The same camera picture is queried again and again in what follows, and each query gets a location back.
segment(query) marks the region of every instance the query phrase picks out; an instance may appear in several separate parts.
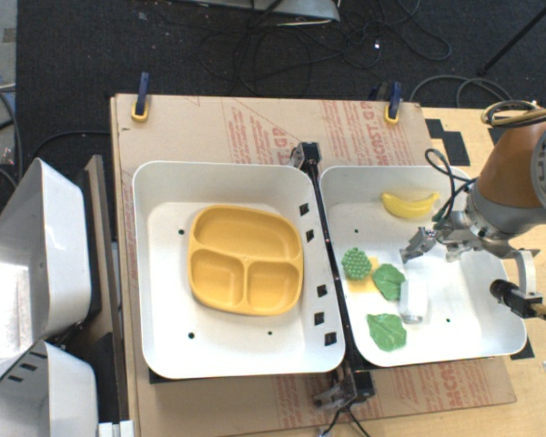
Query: white plastic container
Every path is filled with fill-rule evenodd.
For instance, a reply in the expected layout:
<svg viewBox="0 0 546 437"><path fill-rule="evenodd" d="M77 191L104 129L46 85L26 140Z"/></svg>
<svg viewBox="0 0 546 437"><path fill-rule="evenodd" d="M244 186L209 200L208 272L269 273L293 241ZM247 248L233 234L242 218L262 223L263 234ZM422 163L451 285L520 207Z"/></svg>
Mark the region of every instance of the white plastic container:
<svg viewBox="0 0 546 437"><path fill-rule="evenodd" d="M90 302L83 194L37 158L0 215L0 377Z"/></svg>
<svg viewBox="0 0 546 437"><path fill-rule="evenodd" d="M458 176L465 174L453 169ZM381 201L389 192L408 200L440 193L434 213L450 195L449 178L432 167L333 167L324 171L320 188L336 259L341 270L354 341L364 358L383 367L508 355L526 343L522 319L490 295L495 279L506 279L499 259L480 251L464 253L461 261L446 262L445 248L438 244L427 254L402 263L406 248L418 227L432 228L432 214L419 219L390 215ZM455 209L464 207L464 193ZM397 301L377 291L353 292L341 267L345 252L357 247L379 264L394 265L408 280L426 285L428 302L420 323L404 324L406 346L380 350L369 335L368 314L399 315Z"/></svg>
<svg viewBox="0 0 546 437"><path fill-rule="evenodd" d="M330 371L345 343L315 192L286 166L149 162L133 178L143 353L168 379ZM300 299L274 316L198 302L187 280L189 230L215 204L277 213L304 251Z"/></svg>
<svg viewBox="0 0 546 437"><path fill-rule="evenodd" d="M39 341L0 381L0 437L94 437L95 374Z"/></svg>

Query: black floor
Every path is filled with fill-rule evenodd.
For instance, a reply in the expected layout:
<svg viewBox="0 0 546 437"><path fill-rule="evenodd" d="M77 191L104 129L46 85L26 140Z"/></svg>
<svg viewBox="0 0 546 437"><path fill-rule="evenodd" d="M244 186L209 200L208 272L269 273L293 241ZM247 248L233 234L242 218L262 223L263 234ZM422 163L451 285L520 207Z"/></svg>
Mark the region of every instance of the black floor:
<svg viewBox="0 0 546 437"><path fill-rule="evenodd" d="M339 24L278 26L296 18L182 2L18 0L24 168L53 135L108 131L109 98L136 92L142 71L152 94L365 99L379 83L398 81L404 100L425 107L483 108L508 97L546 107L546 15L480 76L545 7L343 0ZM104 157L113 196L105 134L60 137L37 155L73 178L93 154ZM0 211L10 193L0 178Z"/></svg>

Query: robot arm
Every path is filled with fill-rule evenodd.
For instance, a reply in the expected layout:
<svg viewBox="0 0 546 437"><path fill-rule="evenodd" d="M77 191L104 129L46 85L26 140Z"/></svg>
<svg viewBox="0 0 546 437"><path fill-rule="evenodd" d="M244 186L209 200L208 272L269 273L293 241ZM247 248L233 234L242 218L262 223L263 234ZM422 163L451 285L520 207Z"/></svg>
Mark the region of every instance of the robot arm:
<svg viewBox="0 0 546 437"><path fill-rule="evenodd" d="M495 118L496 113L513 108L524 108L526 113ZM532 259L539 251L510 245L512 238L546 224L546 109L527 102L500 102L483 112L482 121L507 130L480 176L454 191L454 195L468 193L465 208L453 209L451 196L450 205L436 214L433 229L420 228L400 255L406 263L440 243L447 248L449 262L467 250L487 250L500 259L515 259L519 285L495 280L491 294L523 318L546 320Z"/></svg>

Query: toy banana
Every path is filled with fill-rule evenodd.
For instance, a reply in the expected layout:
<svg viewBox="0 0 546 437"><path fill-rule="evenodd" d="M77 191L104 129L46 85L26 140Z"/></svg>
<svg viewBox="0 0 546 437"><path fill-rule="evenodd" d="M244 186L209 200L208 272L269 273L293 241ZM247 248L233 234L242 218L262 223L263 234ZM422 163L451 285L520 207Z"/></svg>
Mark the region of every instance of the toy banana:
<svg viewBox="0 0 546 437"><path fill-rule="evenodd" d="M412 201L397 198L390 193L382 193L381 197L384 208L392 215L402 219L416 219L428 214L440 195L431 193L427 198Z"/></svg>

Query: yellow plate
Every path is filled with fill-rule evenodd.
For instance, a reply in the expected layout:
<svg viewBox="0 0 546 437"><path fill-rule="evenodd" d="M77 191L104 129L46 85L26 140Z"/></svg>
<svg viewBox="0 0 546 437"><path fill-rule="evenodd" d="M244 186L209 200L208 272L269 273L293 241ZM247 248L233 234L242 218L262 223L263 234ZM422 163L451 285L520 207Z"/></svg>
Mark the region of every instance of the yellow plate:
<svg viewBox="0 0 546 437"><path fill-rule="evenodd" d="M192 223L188 280L195 297L211 308L257 316L282 314L301 294L301 238L280 215L210 206Z"/></svg>

